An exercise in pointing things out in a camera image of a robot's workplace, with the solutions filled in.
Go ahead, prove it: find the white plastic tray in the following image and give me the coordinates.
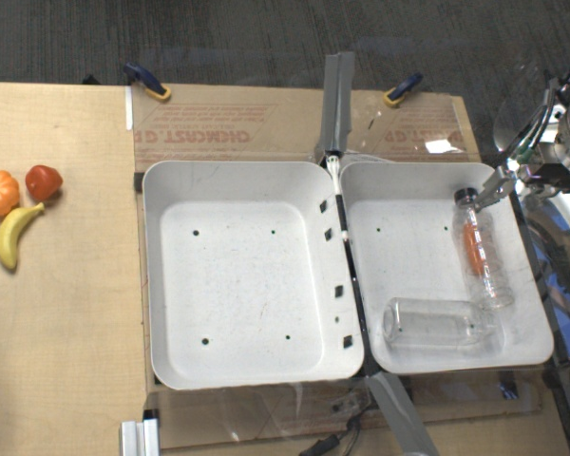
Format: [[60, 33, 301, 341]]
[[141, 160, 366, 391], [339, 161, 556, 376]]

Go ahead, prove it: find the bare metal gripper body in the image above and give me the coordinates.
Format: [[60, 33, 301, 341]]
[[515, 130, 570, 197]]

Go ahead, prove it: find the clear bottle with orange label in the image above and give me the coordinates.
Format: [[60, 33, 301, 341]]
[[452, 186, 517, 311]]

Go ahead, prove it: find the red toy pepper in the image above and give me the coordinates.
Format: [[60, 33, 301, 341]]
[[25, 164, 64, 202]]

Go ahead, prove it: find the thin black and white rod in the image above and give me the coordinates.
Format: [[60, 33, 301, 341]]
[[326, 155, 379, 377]]

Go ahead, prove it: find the brown cardboard board red print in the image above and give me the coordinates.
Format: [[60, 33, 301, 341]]
[[131, 82, 543, 450]]

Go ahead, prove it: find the yellow banana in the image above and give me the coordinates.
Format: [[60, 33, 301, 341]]
[[0, 201, 46, 271]]

